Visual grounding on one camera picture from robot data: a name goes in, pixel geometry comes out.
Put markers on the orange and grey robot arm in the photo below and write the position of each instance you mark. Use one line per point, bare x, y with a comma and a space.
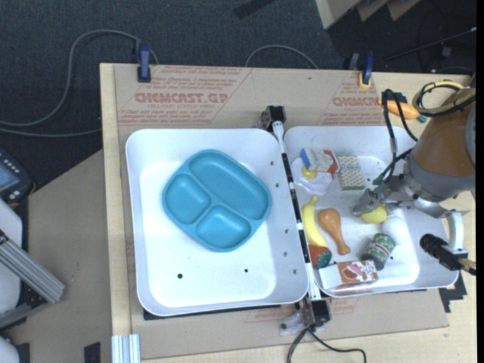
442, 153

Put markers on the brown and white carton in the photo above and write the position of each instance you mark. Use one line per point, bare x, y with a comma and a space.
349, 273

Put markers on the white blue red carton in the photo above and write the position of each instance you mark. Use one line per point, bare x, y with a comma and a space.
321, 160

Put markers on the black cylinder on white bracket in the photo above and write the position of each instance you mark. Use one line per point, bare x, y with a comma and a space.
440, 249

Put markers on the green patterned packet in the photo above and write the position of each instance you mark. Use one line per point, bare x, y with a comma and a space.
351, 172

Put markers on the red strawberry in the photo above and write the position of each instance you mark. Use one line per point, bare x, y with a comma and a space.
320, 256

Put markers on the white plastic tray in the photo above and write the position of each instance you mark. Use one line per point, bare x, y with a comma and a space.
404, 270
211, 278

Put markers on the yellow lemon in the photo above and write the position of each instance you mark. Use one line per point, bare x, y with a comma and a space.
376, 216

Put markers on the green and white can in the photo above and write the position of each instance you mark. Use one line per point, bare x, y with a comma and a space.
379, 249

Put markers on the yellow banana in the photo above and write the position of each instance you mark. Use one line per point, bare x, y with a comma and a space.
312, 223

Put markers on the orange chicken drumstick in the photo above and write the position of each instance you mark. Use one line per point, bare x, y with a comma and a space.
331, 223

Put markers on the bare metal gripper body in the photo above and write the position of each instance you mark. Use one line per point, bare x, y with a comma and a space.
406, 195

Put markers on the brown cardboard board red print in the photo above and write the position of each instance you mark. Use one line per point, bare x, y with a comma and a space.
227, 97

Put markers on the thin black and white rod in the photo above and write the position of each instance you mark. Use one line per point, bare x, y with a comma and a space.
290, 180

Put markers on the blue divided plate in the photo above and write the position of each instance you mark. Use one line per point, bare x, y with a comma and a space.
217, 199

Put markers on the white fried egg toy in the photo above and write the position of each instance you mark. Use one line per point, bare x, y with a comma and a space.
317, 183

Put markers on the orange carrot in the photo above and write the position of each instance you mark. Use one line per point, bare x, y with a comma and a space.
402, 109

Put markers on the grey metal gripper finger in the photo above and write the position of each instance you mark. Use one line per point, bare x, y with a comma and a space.
361, 205
378, 205

